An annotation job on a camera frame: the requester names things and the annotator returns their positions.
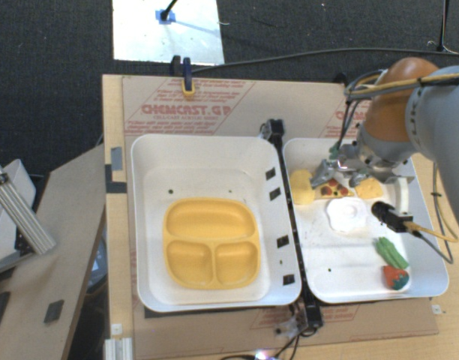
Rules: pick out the white toy fried egg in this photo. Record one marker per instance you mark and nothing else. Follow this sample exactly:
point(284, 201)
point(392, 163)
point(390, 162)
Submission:
point(345, 216)

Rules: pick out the brown cardboard board red print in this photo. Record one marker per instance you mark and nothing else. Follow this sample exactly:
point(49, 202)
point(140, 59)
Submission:
point(214, 107)

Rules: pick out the yellow toy biscuit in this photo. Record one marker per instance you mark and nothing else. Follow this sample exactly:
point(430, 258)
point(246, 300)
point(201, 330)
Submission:
point(369, 189)

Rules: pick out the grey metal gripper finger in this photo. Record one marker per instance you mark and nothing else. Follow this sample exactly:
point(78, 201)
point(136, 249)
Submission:
point(356, 179)
point(322, 174)

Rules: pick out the yellow toy bread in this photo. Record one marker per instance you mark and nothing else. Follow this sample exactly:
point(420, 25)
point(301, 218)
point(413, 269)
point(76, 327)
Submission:
point(300, 188)

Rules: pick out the red toy strawberry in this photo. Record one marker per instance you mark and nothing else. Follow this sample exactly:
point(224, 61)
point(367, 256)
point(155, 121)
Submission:
point(395, 278)

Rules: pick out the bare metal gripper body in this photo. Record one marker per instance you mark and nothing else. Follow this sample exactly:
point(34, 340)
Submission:
point(372, 165)

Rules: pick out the green toy asparagus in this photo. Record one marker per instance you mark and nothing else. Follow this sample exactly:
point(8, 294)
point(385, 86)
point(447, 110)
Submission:
point(392, 254)

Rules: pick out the thin black and white rod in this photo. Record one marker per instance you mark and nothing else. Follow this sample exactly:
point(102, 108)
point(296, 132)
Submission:
point(294, 223)

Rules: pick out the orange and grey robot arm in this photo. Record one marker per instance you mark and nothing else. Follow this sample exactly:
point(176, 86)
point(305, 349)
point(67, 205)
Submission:
point(432, 107)

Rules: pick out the yellow divided plate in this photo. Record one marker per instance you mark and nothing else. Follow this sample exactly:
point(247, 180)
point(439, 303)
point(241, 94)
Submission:
point(210, 242)

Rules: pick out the toy pizza slice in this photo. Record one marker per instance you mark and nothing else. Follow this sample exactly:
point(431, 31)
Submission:
point(336, 191)

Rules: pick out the white plastic tray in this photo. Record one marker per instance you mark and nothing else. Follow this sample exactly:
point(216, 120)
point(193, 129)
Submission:
point(199, 156)
point(345, 268)

